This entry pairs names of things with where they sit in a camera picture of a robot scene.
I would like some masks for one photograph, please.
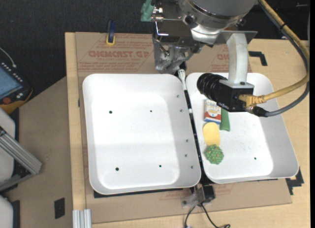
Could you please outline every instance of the blue clip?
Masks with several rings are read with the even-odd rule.
[[[106,44],[113,46],[115,44],[115,21],[109,21],[107,25]]]

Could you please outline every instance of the green object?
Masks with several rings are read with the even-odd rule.
[[[147,10],[148,6],[151,4],[152,0],[146,0],[146,2],[143,3],[141,8],[141,13],[144,13],[145,10]]]
[[[205,152],[207,160],[212,164],[219,164],[222,162],[224,154],[220,147],[217,145],[211,145]]]
[[[152,21],[152,12],[154,10],[154,5],[149,4],[149,6],[141,14],[141,21]]]
[[[230,131],[230,120],[228,118],[228,112],[223,108],[221,109],[220,130]]]

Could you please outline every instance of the blue screen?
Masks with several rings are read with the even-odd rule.
[[[0,98],[8,96],[20,88],[22,85],[0,67]]]

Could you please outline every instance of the wooden table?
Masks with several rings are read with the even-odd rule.
[[[80,110],[78,107],[78,75],[75,33],[65,33],[66,69],[68,87],[68,110],[70,129],[71,174],[73,209],[86,209],[83,154],[81,139]],[[274,90],[286,87],[305,75],[303,62],[294,47],[287,40],[254,39],[250,51],[264,53],[268,66],[262,66],[258,58],[250,58],[253,72],[267,76]],[[278,98],[279,107],[286,106],[299,97],[301,87]],[[231,224],[233,228],[255,227],[303,227],[310,221],[310,105],[309,96],[296,107],[283,113],[283,119],[292,141],[302,171],[304,184],[293,189],[292,204],[212,212],[215,224]],[[93,224],[93,228],[182,228],[185,216],[170,216],[133,221]],[[212,227],[205,214],[192,214],[189,223],[194,228]]]

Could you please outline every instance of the white cable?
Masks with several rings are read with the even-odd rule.
[[[16,68],[16,65],[15,65],[13,59],[10,57],[10,55],[4,49],[2,49],[1,47],[0,47],[0,50],[2,52],[4,52],[9,57],[10,61],[12,62],[12,67]]]

